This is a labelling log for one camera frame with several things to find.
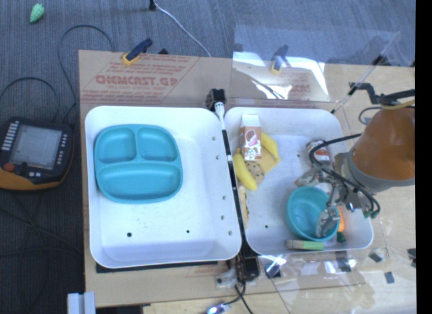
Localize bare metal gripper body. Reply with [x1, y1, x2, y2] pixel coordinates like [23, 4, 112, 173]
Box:
[326, 152, 376, 213]

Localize orange carrot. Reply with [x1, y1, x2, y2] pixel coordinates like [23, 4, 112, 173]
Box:
[336, 205, 347, 243]

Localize blue bowl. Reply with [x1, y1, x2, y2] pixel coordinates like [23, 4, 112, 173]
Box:
[286, 185, 340, 242]

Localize green and tan packet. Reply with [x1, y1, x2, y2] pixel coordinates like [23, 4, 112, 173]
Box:
[286, 239, 325, 251]

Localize red and white small can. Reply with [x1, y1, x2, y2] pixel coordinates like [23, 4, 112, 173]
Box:
[306, 139, 332, 165]

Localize white plastic tray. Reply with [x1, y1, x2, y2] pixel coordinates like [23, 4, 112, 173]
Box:
[84, 105, 243, 269]
[223, 106, 375, 256]

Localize yellow flat toy slice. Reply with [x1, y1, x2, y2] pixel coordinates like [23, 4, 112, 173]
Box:
[260, 150, 281, 174]

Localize tan toy bread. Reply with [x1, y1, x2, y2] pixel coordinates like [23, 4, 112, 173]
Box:
[237, 185, 250, 230]

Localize brown chocolate chip biscuit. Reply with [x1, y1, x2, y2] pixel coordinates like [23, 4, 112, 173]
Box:
[245, 161, 265, 186]

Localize yellow banana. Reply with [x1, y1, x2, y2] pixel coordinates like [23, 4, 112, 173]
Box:
[260, 131, 281, 163]
[232, 148, 259, 192]

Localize white and brown carton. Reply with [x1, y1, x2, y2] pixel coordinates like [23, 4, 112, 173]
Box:
[240, 113, 263, 162]

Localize thin black and white rod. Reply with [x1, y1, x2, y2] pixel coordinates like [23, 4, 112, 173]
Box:
[214, 102, 250, 257]

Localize blue divided plate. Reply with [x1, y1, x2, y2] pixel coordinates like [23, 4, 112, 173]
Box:
[93, 124, 184, 205]

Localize brown cardboard board red print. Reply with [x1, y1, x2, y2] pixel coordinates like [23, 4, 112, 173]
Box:
[78, 49, 367, 309]

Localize green toy grapes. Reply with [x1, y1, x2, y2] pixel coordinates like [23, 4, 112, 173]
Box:
[29, 3, 46, 24]

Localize black block with thin wires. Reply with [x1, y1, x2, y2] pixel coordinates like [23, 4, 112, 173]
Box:
[206, 88, 227, 109]
[234, 256, 261, 282]

